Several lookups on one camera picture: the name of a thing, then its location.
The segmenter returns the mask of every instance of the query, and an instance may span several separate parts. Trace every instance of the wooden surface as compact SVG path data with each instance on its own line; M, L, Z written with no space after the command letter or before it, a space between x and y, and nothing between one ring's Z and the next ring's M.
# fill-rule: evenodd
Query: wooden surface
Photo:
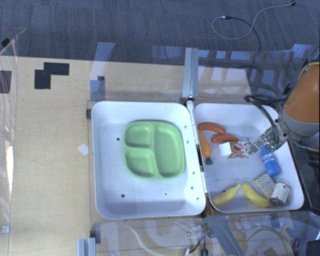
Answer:
M69 63L69 75L52 75L51 89L35 89L35 70L43 70L44 62ZM100 73L96 72L98 69L92 70L95 65L100 66ZM91 61L19 58L11 229L9 242L8 236L1 236L1 256L7 255L7 244L9 256L76 255L77 239L87 239L92 225L101 222L117 230L114 233L118 242L117 255L120 251L120 255L128 256L154 255L152 250L142 249L155 246L154 241L141 240L147 232L144 226L147 222L133 222L140 225L136 230L140 232L139 238L137 233L131 233L135 229L120 230L115 222L99 216L90 199L94 192L93 177L91 175L90 179L89 172L92 163L89 155L83 155L78 147L90 144L90 122L86 119L90 79L97 79L97 75L105 76L108 91L120 96L125 90L139 92L145 89L152 94L161 94L163 87L166 92L179 95L183 71L181 66L131 63L108 63L106 66L105 63ZM204 70L207 78L199 82L210 94L214 93L213 85L216 89L223 86L221 81L216 83L213 73L213 69ZM241 86L236 86L237 93L239 90L245 93L248 89L246 79L242 82ZM167 225L164 229L158 220L151 223L155 223L154 232L163 234L163 237L175 227ZM130 238L132 246L124 245L122 237ZM111 252L108 244L113 244L113 232L106 232L103 239L107 245L99 245L97 255ZM247 243L243 239L241 241L241 247L245 249ZM224 255L217 239L207 241L207 244L216 255ZM155 251L163 255L173 252L159 244Z

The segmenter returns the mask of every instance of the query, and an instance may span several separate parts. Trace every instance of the metal bracket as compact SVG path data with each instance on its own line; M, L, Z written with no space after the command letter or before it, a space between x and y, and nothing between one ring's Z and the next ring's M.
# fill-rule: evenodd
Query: metal bracket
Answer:
M194 99L198 96L198 49L186 48L184 59L184 78L182 89L182 100Z
M76 241L77 256L96 256L96 238L92 237L89 239L79 238Z

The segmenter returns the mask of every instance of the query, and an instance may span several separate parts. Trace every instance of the white cable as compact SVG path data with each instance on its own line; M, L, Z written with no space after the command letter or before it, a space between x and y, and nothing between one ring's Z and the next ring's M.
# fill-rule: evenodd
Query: white cable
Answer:
M275 5L275 6L271 6L271 7L267 7L267 8L264 8L262 9L261 11L259 11L256 16L254 17L254 20L253 20L253 23L251 25L251 28L249 30L248 33L246 33L245 35L243 36L240 36L240 37L226 37L226 36L223 36L221 34L219 34L216 30L215 30L215 27L214 27L214 23L216 20L219 20L219 19L223 19L223 20L227 20L227 19L232 19L232 16L230 16L230 18L228 18L227 16L221 16L221 17L217 17L215 18L212 23L211 23L211 27L212 27L212 30L214 33L216 33L219 37L223 38L223 39L227 39L227 40L239 40L239 39L243 39L243 38L246 38L247 36L250 35L250 33L252 32L253 28L254 28L254 25L256 23L256 20L257 20L257 17L259 16L260 13L266 11L266 10L270 10L270 9L274 9L274 8L280 8L280 7L288 7L288 6L291 6L295 3L296 0L293 0L291 1L290 3L288 4L284 4L284 5Z

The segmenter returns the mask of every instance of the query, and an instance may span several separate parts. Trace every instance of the blue bottle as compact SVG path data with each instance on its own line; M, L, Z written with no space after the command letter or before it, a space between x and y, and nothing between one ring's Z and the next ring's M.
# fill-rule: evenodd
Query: blue bottle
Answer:
M264 167L266 168L266 173L270 177L277 176L280 173L280 169L277 165L277 161L275 159L274 154L268 151L265 146L263 146L261 150L262 150L261 160L264 164Z

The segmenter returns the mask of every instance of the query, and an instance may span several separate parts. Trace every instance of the gray carpet floor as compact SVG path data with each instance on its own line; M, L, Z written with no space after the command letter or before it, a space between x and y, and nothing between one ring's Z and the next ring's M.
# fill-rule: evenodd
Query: gray carpet floor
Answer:
M226 40L213 32L213 19L228 15L252 24L260 10L288 3L290 0L0 1L0 27L25 29L19 36L19 55L25 57L93 60L98 42L121 43L131 52L145 45L255 51L259 41L254 32L244 39ZM235 19L217 20L215 28L227 37L240 37L250 29ZM320 1L297 0L295 6L266 10L256 19L254 29L262 51L291 49L294 44L318 46Z

